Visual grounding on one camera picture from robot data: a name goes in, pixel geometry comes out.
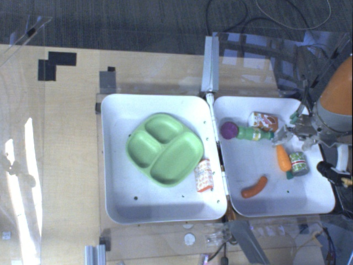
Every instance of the green can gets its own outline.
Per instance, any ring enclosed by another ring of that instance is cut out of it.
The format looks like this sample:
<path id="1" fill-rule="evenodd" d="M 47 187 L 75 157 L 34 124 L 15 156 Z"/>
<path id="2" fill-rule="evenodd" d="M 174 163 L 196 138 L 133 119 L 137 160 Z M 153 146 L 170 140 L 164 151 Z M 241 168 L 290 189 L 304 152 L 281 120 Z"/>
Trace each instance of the green can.
<path id="1" fill-rule="evenodd" d="M 309 172 L 307 161 L 303 152 L 294 152 L 289 155 L 294 176 L 303 176 Z"/>

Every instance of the food can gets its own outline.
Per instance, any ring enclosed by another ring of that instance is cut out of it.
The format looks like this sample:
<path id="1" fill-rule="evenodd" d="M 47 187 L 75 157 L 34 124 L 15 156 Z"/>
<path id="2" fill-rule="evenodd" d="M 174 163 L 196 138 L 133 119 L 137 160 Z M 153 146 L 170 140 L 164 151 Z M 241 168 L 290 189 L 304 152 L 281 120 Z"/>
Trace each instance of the food can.
<path id="1" fill-rule="evenodd" d="M 307 161 L 303 152 L 294 152 L 289 155 L 294 176 L 302 176 L 309 172 Z"/>
<path id="2" fill-rule="evenodd" d="M 210 160 L 202 160 L 195 168 L 194 173 L 196 190 L 198 192 L 204 192 L 207 189 L 213 188 L 213 175 Z"/>

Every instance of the metal clamp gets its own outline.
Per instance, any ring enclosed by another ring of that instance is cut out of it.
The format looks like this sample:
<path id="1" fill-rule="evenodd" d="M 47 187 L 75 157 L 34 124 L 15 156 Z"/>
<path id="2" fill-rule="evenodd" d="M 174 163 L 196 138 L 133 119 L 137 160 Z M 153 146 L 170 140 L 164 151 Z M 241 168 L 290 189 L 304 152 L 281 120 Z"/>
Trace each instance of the metal clamp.
<path id="1" fill-rule="evenodd" d="M 207 36 L 205 40 L 204 70 L 201 92 L 217 92 L 219 81 L 220 42 L 218 37 Z"/>
<path id="2" fill-rule="evenodd" d="M 105 245 L 86 246 L 84 248 L 85 265 L 105 265 Z"/>

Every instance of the toy hot dog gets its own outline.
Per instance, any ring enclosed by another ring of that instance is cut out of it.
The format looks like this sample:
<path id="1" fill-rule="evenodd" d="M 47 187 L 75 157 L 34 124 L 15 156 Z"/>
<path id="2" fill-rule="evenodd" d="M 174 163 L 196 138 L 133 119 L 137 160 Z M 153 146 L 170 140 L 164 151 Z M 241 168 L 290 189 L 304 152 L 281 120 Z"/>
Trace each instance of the toy hot dog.
<path id="1" fill-rule="evenodd" d="M 268 181 L 268 179 L 265 176 L 262 176 L 256 185 L 242 190 L 242 197 L 243 198 L 250 198 L 250 197 L 257 195 L 258 193 L 260 193 L 264 189 L 264 187 L 267 184 L 267 181 Z"/>

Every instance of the green divided plate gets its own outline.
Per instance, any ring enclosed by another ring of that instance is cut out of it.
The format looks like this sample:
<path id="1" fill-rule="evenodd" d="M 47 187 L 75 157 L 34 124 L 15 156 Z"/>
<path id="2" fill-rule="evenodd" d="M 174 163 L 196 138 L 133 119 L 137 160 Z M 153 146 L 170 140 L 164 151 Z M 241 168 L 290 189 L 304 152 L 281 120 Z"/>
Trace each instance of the green divided plate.
<path id="1" fill-rule="evenodd" d="M 131 134 L 126 153 L 132 163 L 160 186 L 180 183 L 200 162 L 202 141 L 168 114 L 155 114 Z"/>

